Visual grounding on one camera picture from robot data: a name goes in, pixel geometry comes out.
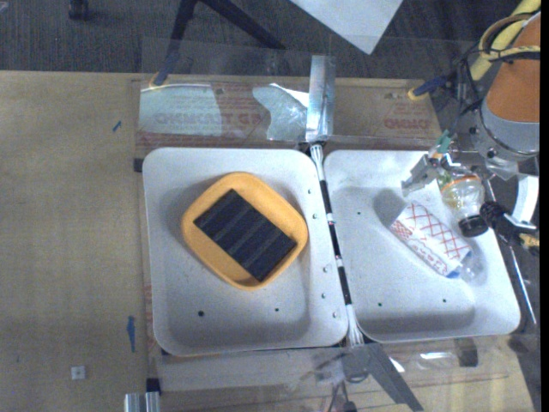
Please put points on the brown cardboard board red print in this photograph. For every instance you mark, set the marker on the brown cardboard board red print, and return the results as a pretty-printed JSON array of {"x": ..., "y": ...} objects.
[{"x": 369, "y": 114}]

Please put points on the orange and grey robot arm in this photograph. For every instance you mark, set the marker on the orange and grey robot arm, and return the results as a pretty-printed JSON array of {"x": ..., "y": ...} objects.
[{"x": 514, "y": 97}]

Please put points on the black chair base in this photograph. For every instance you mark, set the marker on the black chair base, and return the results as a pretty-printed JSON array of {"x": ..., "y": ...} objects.
[{"x": 193, "y": 2}]

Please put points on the white plastic tray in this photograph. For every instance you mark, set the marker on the white plastic tray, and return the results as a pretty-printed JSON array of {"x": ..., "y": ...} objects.
[
  {"x": 240, "y": 320},
  {"x": 399, "y": 303}
]

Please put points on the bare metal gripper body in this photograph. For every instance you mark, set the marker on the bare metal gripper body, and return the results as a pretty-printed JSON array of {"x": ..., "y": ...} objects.
[{"x": 469, "y": 155}]

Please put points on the small clear bottle black cap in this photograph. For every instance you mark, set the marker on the small clear bottle black cap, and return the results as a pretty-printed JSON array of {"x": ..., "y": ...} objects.
[{"x": 463, "y": 198}]

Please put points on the black cylinder on white bracket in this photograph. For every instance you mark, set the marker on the black cylinder on white bracket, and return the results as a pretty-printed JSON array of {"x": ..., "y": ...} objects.
[{"x": 506, "y": 223}]

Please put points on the thin black and white rod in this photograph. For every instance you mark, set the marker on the thin black and white rod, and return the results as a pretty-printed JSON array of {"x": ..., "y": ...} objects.
[{"x": 332, "y": 225}]

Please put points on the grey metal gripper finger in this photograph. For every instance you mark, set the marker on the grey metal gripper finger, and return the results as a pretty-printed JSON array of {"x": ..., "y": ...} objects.
[{"x": 418, "y": 177}]

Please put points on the clear bottle red white label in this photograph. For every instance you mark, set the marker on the clear bottle red white label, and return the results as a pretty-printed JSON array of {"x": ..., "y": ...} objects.
[{"x": 429, "y": 238}]

